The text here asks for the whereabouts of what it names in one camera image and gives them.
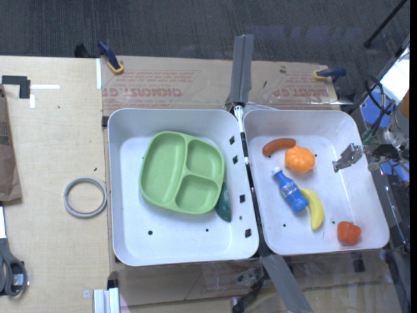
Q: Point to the brown paper bag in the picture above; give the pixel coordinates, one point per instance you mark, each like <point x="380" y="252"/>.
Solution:
<point x="6" y="155"/>

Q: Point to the orange-brown toy sausage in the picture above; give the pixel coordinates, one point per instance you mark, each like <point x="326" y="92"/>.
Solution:
<point x="277" y="144"/>

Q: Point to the green divided plate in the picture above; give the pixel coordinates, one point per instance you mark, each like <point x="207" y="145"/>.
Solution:
<point x="163" y="171"/>

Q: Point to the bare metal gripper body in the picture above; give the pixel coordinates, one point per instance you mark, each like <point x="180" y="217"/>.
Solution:
<point x="389" y="150"/>

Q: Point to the grey tape roll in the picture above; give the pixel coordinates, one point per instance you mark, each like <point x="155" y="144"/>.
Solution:
<point x="66" y="204"/>

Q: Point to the brown cardboard board red print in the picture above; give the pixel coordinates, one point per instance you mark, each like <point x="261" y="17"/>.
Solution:
<point x="163" y="90"/>

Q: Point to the dark green toy vegetable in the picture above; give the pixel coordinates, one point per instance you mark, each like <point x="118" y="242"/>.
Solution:
<point x="224" y="205"/>

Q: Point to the yellow banana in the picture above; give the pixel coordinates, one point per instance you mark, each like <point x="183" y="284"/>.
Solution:
<point x="316" y="212"/>

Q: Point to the orange toy pumpkin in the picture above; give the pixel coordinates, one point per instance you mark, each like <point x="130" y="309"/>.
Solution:
<point x="299" y="160"/>

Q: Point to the blue plastic bottle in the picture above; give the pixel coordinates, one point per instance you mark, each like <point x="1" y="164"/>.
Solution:
<point x="291" y="191"/>

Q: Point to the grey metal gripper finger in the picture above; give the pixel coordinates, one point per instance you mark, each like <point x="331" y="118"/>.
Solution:
<point x="342" y="165"/>
<point x="352" y="150"/>

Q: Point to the red-orange toy pepper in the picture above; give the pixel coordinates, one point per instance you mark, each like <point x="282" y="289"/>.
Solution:
<point x="348" y="232"/>

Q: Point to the white plastic tray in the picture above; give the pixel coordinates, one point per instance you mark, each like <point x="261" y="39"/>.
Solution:
<point x="182" y="240"/>
<point x="345" y="201"/>

